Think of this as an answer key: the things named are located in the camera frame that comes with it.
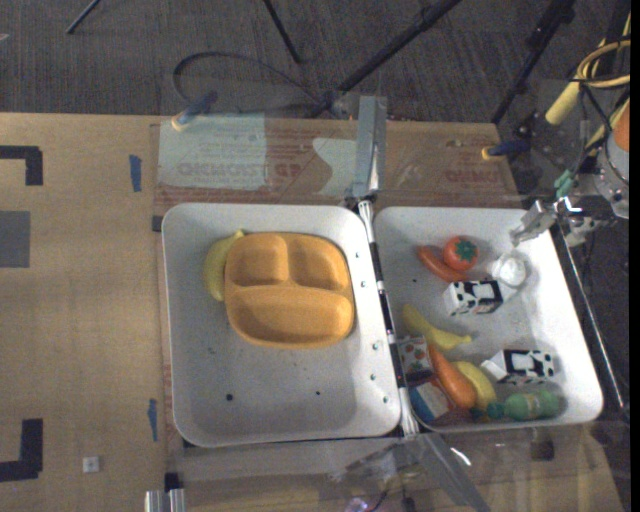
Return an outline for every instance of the gray square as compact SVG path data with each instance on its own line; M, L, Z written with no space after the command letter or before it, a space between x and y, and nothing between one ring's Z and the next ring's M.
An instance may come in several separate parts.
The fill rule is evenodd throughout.
M0 211L0 268L28 268L31 213Z

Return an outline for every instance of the dark floor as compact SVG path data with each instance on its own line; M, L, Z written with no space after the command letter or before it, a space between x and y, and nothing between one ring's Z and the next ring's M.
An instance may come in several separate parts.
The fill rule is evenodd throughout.
M352 90L386 96L391 113L401 117L490 122L518 73L535 60L527 39L538 21L573 3L445 2L438 5L455 6L421 30L425 18L416 15L426 2L420 0L275 1L302 58L296 64L264 3L257 0L104 0L73 35L65 31L88 0L0 0L0 34L8 35L0 39L0 111L173 115L186 106L185 96L197 98L212 84L221 91L221 105L233 96L235 108L245 110L293 100L309 103L310 96L318 99L340 88L385 44L403 31L408 36L415 26L415 39ZM606 36L615 8L622 4L575 2L575 16L559 24L532 66L528 86L500 119L503 138L512 138L533 109L549 106L576 64ZM205 51L226 56L190 62L178 84L182 89L176 89L176 65ZM603 102L609 106L611 97ZM578 127L571 124L562 137L547 131L534 139L534 151L551 147L570 160L577 134ZM573 143L564 143L563 137ZM512 168L521 192L533 194L553 178L549 173L562 170L540 168L526 158L514 160ZM620 399L627 406L629 402L628 227L628 221L620 220L573 251L612 372L598 348L580 289L567 277L607 395L602 419L622 424L630 423L630 408L625 418L619 405ZM627 446L619 442L609 448L621 493L630 503Z

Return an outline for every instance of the tomato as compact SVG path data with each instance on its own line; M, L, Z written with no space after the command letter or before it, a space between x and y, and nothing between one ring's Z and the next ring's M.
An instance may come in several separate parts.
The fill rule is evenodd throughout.
M455 236L445 244L442 259L448 267L464 272L478 261L478 246L464 237Z

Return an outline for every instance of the orange object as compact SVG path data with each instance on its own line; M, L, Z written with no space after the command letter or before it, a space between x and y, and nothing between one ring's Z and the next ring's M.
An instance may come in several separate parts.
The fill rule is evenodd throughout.
M447 281L448 283L467 281L467 276L463 272L448 266L426 245L418 247L417 255L422 264L443 281Z
M445 244L442 259L454 270L470 270L478 262L478 246L467 238L455 236Z
M629 139L631 135L631 102L627 103L627 106L622 112L620 119L616 123L613 129L613 138L616 144L623 151L629 151Z
M478 393L471 381L464 376L433 344L429 343L429 358L434 373L449 395L449 398L462 409L471 409L478 399Z
M227 256L224 297L229 323L256 345L328 347L354 323L347 262L318 236L271 232L236 240Z

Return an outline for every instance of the orange tray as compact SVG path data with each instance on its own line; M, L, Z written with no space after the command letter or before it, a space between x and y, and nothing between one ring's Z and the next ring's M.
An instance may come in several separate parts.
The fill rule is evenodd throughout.
M227 256L224 296L231 326L256 345L328 347L353 328L349 267L340 249L318 236L238 239Z

